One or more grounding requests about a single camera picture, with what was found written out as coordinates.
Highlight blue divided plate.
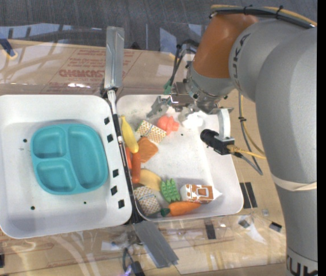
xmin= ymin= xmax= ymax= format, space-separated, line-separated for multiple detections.
xmin=30 ymin=123 xmax=110 ymax=196

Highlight orange carrot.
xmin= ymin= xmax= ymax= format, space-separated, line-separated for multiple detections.
xmin=160 ymin=201 xmax=202 ymax=217

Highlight white toy food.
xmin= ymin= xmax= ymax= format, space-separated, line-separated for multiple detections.
xmin=181 ymin=112 xmax=204 ymax=129

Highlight black cylinder on white bracket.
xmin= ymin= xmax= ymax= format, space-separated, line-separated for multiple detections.
xmin=200 ymin=107 xmax=236 ymax=156

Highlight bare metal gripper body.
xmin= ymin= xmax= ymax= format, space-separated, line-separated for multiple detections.
xmin=170 ymin=81 xmax=224 ymax=115

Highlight green toy leaves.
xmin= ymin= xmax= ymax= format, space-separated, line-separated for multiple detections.
xmin=159 ymin=178 xmax=181 ymax=204

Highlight brown and white carton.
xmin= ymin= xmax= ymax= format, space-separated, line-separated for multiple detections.
xmin=179 ymin=183 xmax=223 ymax=205

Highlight pink toy food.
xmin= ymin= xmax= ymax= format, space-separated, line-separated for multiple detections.
xmin=156 ymin=114 xmax=180 ymax=136

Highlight orange bread slice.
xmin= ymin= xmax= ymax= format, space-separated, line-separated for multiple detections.
xmin=137 ymin=136 xmax=159 ymax=164

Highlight thin black and white rod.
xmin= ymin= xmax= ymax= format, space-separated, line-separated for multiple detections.
xmin=106 ymin=89 xmax=136 ymax=214

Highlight white plastic tray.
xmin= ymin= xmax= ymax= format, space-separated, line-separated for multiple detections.
xmin=0 ymin=94 xmax=133 ymax=239
xmin=116 ymin=94 xmax=244 ymax=223

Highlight small orange toy stick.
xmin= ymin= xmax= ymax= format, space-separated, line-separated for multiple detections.
xmin=125 ymin=146 xmax=133 ymax=170

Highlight brown cardboard board red print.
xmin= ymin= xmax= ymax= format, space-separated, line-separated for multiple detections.
xmin=0 ymin=39 xmax=287 ymax=275

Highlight yellow banana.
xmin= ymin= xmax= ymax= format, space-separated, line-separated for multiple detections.
xmin=120 ymin=115 xmax=140 ymax=154
xmin=139 ymin=168 xmax=163 ymax=192

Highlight orange sausage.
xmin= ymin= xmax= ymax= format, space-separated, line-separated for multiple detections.
xmin=131 ymin=151 xmax=142 ymax=185

